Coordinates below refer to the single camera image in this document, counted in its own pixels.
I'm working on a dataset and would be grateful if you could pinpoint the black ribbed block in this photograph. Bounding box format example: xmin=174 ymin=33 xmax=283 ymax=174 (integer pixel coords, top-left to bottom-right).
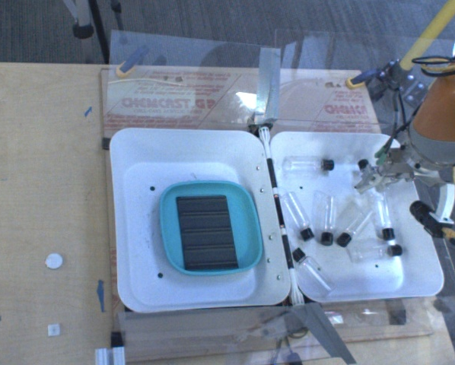
xmin=175 ymin=194 xmax=240 ymax=271

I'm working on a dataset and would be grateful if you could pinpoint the white round disc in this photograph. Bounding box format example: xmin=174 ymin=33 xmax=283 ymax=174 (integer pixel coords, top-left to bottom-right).
xmin=44 ymin=252 xmax=65 ymax=270

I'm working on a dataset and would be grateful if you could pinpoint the white plastic tray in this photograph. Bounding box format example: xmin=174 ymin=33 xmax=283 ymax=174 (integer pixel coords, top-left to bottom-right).
xmin=109 ymin=127 xmax=292 ymax=314
xmin=269 ymin=130 xmax=445 ymax=304

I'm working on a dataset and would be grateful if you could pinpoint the thin black and white rod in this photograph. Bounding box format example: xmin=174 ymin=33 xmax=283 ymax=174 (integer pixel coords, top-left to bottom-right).
xmin=258 ymin=126 xmax=305 ymax=306

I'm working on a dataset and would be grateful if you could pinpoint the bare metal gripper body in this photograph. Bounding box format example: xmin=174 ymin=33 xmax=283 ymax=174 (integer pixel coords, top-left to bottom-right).
xmin=377 ymin=149 xmax=441 ymax=184

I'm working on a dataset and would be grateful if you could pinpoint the blue plate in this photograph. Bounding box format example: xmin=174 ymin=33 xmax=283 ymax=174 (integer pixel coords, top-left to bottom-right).
xmin=158 ymin=179 xmax=264 ymax=277

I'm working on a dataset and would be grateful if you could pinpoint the black cylinder on white bracket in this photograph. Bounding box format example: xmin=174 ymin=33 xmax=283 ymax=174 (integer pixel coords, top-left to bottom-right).
xmin=409 ymin=182 xmax=455 ymax=239

